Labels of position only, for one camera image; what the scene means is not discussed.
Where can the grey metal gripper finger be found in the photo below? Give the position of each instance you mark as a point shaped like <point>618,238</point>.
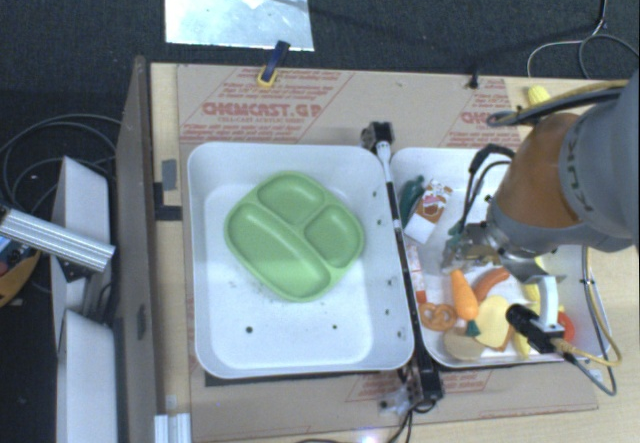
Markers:
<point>447,258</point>
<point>463,265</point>

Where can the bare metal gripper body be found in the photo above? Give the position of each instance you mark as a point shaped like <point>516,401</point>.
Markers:
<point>479,245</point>

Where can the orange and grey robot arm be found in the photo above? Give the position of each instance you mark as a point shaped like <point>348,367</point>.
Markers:
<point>595,171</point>

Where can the orange sausage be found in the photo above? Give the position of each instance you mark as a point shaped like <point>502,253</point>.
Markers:
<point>490,281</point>

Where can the orange carrot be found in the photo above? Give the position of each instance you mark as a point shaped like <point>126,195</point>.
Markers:
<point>464,298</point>

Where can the red and white packet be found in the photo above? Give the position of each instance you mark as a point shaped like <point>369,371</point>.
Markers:
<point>416,271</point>

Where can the white and brown carton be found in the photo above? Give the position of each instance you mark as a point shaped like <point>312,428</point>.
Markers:
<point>425,216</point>

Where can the thin black and white rod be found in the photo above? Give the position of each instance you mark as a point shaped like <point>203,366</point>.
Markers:
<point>400,231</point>

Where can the brown toy pretzel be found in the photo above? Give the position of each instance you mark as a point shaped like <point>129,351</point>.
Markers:
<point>436,317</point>

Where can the yellow cheese slice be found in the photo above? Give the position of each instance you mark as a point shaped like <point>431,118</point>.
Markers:
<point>495,323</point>

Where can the yellow banana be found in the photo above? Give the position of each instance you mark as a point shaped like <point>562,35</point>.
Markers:
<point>531,290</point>

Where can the dark green toy pepper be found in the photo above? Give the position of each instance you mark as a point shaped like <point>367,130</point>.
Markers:
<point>410,196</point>

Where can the tan bread slice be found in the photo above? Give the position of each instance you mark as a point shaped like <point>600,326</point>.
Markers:
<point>462,347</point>

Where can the white plastic tray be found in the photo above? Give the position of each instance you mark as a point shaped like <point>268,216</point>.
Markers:
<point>300,331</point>
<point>440,166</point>

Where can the red toy piece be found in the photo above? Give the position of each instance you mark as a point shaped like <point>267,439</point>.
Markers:
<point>569,323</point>

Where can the yellow corn cob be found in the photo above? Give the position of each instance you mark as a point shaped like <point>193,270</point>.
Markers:
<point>539,94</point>

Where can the green divided plate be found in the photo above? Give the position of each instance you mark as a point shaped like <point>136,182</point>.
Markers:
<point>280,241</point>

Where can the brown cardboard board red print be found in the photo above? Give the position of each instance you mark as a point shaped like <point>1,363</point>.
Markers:
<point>310,111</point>

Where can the black cylinder on white bracket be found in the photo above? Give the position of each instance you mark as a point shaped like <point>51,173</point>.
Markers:
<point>532,326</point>

